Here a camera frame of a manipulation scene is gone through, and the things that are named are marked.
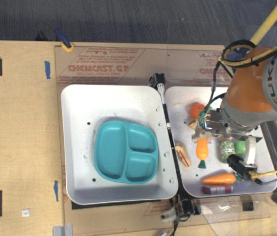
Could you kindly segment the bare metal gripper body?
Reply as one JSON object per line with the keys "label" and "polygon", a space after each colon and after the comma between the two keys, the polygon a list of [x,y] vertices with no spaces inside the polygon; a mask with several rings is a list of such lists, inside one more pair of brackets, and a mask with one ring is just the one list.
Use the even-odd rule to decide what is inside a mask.
{"label": "bare metal gripper body", "polygon": [[251,131],[258,129],[258,126],[244,126],[234,122],[221,109],[202,110],[199,113],[198,126],[204,131],[212,132],[215,137],[227,139],[242,139]]}

